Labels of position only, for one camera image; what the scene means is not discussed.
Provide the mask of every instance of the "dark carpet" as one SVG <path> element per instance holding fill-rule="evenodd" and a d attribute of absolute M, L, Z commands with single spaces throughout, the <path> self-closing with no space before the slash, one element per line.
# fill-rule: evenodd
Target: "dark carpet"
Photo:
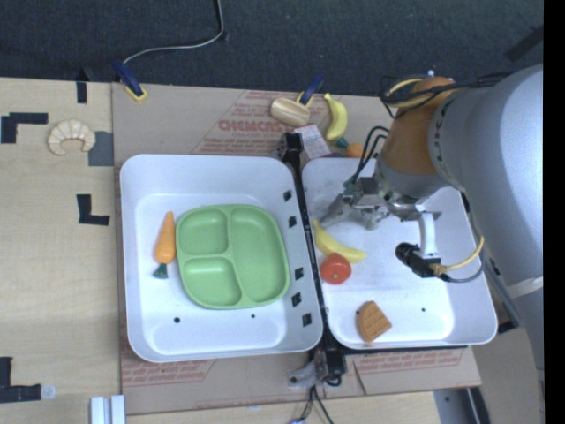
<path fill-rule="evenodd" d="M 389 76 L 457 81 L 543 62 L 544 0 L 221 0 L 227 35 L 128 65 L 146 83 L 374 95 Z M 111 81 L 112 61 L 213 37 L 213 0 L 2 0 L 0 77 Z"/>

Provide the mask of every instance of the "white cable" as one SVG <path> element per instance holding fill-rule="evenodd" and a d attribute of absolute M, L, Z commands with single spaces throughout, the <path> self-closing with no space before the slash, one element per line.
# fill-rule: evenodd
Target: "white cable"
<path fill-rule="evenodd" d="M 131 55 L 130 57 L 127 57 L 122 64 L 126 64 L 130 61 L 132 61 L 134 58 L 137 57 L 141 57 L 142 55 L 146 55 L 147 53 L 150 52 L 162 52 L 162 51 L 167 51 L 167 50 L 187 50 L 187 49 L 197 49 L 200 47 L 205 47 L 209 44 L 211 44 L 212 42 L 216 42 L 218 39 L 220 39 L 224 32 L 223 32 L 223 13 L 222 13 L 222 2 L 220 0 L 215 0 L 216 5 L 217 5 L 217 11 L 218 11 L 218 19 L 220 20 L 220 31 L 218 32 L 218 34 L 212 38 L 210 38 L 207 41 L 204 42 L 200 42 L 199 44 L 189 44 L 189 45 L 184 45 L 184 46 L 171 46 L 171 47 L 153 47 L 151 49 L 145 49 L 142 50 L 141 52 L 138 52 L 136 54 Z"/>

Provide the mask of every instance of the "toy banana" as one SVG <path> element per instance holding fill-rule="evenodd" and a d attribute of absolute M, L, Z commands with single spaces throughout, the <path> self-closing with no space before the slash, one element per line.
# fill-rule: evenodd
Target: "toy banana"
<path fill-rule="evenodd" d="M 314 243 L 324 254 L 338 253 L 351 263 L 360 262 L 367 256 L 364 251 L 339 243 L 320 226 L 318 220 L 313 220 L 312 226 L 314 228 Z"/>
<path fill-rule="evenodd" d="M 329 93 L 324 95 L 324 99 L 328 101 L 332 114 L 332 122 L 326 131 L 326 140 L 335 141 L 341 138 L 347 128 L 347 109 L 341 102 L 334 100 Z"/>

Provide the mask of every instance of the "green plate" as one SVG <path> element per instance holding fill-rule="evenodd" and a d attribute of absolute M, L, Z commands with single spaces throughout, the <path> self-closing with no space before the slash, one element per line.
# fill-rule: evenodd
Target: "green plate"
<path fill-rule="evenodd" d="M 267 305 L 290 283 L 278 224 L 256 206 L 207 206 L 182 214 L 177 258 L 186 293 L 203 307 Z"/>

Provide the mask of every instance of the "black tape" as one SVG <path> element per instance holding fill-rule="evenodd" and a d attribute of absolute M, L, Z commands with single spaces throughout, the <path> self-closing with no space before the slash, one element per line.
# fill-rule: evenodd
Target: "black tape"
<path fill-rule="evenodd" d="M 0 357 L 0 404 L 41 399 L 41 385 L 11 386 L 11 357 Z"/>
<path fill-rule="evenodd" d="M 101 81 L 96 77 L 96 75 L 92 71 L 92 68 L 90 68 L 89 66 L 81 67 L 75 80 L 76 81 Z"/>
<path fill-rule="evenodd" d="M 33 386 L 0 388 L 0 404 L 29 402 L 30 400 L 41 400 L 41 385 L 39 383 Z"/>
<path fill-rule="evenodd" d="M 78 194 L 77 203 L 79 204 L 79 223 L 99 224 L 101 226 L 109 225 L 109 216 L 93 216 L 92 196 L 89 194 Z"/>
<path fill-rule="evenodd" d="M 519 60 L 526 53 L 532 50 L 536 45 L 544 40 L 544 26 L 539 26 L 533 32 L 523 38 L 513 48 L 508 49 L 504 55 L 512 62 Z"/>
<path fill-rule="evenodd" d="M 11 357 L 0 357 L 0 388 L 10 386 Z"/>
<path fill-rule="evenodd" d="M 47 124 L 48 113 L 10 113 L 10 120 L 16 124 Z"/>
<path fill-rule="evenodd" d="M 84 81 L 78 81 L 77 84 L 77 103 L 87 103 L 87 84 Z"/>
<path fill-rule="evenodd" d="M 2 117 L 2 128 L 0 129 L 0 142 L 15 143 L 18 134 L 18 125 L 10 120 L 10 117 Z"/>
<path fill-rule="evenodd" d="M 18 134 L 18 124 L 45 125 L 49 122 L 48 113 L 10 113 L 7 117 L 2 117 L 0 123 L 1 143 L 15 143 Z"/>

